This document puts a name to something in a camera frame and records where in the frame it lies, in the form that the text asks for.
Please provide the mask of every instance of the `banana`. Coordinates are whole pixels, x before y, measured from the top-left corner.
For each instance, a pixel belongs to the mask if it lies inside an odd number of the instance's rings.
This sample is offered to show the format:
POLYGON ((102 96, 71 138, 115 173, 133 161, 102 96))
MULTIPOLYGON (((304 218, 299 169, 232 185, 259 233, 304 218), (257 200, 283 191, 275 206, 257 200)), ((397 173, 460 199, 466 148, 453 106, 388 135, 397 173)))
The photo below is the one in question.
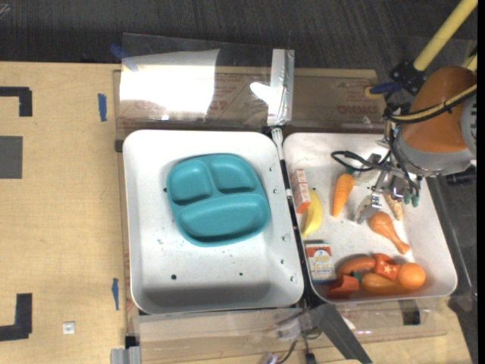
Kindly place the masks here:
POLYGON ((302 237, 306 237, 310 233, 315 232, 320 227, 322 218, 324 217, 324 208, 321 205, 318 194, 313 189, 310 189, 309 192, 311 203, 306 210, 307 213, 302 237))

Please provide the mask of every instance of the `black square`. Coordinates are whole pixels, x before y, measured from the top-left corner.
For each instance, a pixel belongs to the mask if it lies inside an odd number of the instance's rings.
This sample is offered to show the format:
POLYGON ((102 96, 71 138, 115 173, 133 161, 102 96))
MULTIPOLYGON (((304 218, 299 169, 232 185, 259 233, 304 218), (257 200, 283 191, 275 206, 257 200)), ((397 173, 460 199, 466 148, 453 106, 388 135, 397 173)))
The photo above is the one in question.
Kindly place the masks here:
POLYGON ((21 136, 0 136, 0 179, 22 178, 21 136))

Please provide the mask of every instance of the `table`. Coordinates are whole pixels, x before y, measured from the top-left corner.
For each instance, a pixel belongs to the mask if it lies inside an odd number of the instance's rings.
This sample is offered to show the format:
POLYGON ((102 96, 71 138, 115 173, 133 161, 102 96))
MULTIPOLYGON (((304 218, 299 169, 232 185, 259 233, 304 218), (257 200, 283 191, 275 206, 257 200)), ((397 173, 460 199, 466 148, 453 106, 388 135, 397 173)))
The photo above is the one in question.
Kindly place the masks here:
MULTIPOLYGON (((1 341, 0 363, 109 362, 127 330, 120 186, 114 150, 118 64, 0 62, 0 86, 28 86, 33 116, 0 97, 0 136, 22 137, 21 179, 0 179, 0 325, 13 325, 16 295, 31 293, 28 339, 1 341), (98 94, 106 96, 106 121, 98 94), (119 290, 118 308, 112 286, 119 290), (75 322, 75 333, 63 324, 75 322)), ((471 362, 455 313, 446 334, 364 344, 375 362, 471 362)), ((333 347, 319 362, 342 359, 333 347)), ((261 356, 210 360, 257 363, 261 356)), ((300 352, 288 363, 304 362, 300 352)))

